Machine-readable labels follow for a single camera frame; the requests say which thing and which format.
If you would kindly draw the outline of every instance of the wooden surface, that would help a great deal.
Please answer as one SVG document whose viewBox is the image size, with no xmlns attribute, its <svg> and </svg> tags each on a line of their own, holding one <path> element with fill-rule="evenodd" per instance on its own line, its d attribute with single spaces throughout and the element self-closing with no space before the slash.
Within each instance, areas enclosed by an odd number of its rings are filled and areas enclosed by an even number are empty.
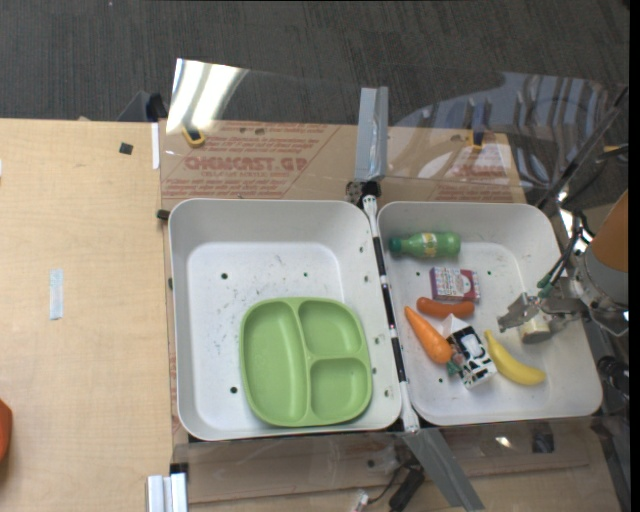
<svg viewBox="0 0 640 512">
<path fill-rule="evenodd" d="M 132 155 L 119 153 L 122 142 Z M 0 120 L 0 397 L 14 414 L 0 510 L 143 511 L 146 477 L 168 472 L 164 254 L 150 148 L 148 124 Z M 64 315 L 50 320 L 56 268 Z M 618 510 L 596 436 L 582 428 L 570 437 L 584 451 L 570 450 L 567 467 L 476 468 L 487 510 Z M 367 510 L 386 510 L 395 489 Z M 356 496 L 192 508 L 347 511 Z M 406 510 L 462 509 L 427 482 Z"/>
</svg>

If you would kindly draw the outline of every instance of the gray carpet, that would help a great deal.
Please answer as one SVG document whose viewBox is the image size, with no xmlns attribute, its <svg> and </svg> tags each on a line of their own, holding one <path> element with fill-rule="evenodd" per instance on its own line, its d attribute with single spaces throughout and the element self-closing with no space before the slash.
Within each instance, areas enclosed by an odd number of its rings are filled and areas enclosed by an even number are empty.
<svg viewBox="0 0 640 512">
<path fill-rule="evenodd" d="M 181 57 L 387 85 L 408 112 L 425 82 L 456 95 L 492 72 L 628 84 L 629 52 L 625 0 L 0 0 L 0 116 L 115 120 L 140 90 L 168 103 Z"/>
</svg>

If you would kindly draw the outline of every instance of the carrot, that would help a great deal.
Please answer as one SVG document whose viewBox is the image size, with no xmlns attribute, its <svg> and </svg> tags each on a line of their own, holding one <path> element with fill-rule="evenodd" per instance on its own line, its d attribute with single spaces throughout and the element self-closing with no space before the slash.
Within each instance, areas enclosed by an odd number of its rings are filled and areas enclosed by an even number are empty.
<svg viewBox="0 0 640 512">
<path fill-rule="evenodd" d="M 416 308 L 425 315 L 431 315 L 438 318 L 446 318 L 449 315 L 465 318 L 473 315 L 475 305 L 470 300 L 463 300 L 455 304 L 443 304 L 435 300 L 420 297 L 416 301 Z"/>
<path fill-rule="evenodd" d="M 404 307 L 404 314 L 427 355 L 435 363 L 446 364 L 453 356 L 453 349 L 449 342 L 436 331 L 426 318 L 416 313 L 409 306 Z"/>
</svg>

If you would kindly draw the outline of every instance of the green bottle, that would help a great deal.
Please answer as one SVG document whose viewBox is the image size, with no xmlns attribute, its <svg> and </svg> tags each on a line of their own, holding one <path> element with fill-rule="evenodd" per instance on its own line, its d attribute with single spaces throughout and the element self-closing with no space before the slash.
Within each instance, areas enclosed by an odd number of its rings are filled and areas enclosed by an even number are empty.
<svg viewBox="0 0 640 512">
<path fill-rule="evenodd" d="M 409 238 L 391 238 L 389 250 L 394 254 L 411 254 L 417 258 L 457 256 L 460 252 L 460 237 L 450 231 L 416 233 Z"/>
</svg>

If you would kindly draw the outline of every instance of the banana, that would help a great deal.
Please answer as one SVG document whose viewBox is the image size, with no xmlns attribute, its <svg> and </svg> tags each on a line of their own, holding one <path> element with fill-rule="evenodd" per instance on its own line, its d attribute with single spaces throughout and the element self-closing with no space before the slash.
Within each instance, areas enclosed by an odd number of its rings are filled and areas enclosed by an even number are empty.
<svg viewBox="0 0 640 512">
<path fill-rule="evenodd" d="M 489 355 L 496 364 L 496 368 L 508 379 L 524 386 L 535 386 L 547 377 L 547 374 L 542 370 L 521 363 L 515 359 L 507 349 L 493 337 L 490 330 L 487 329 L 484 331 L 484 336 L 487 338 Z"/>
</svg>

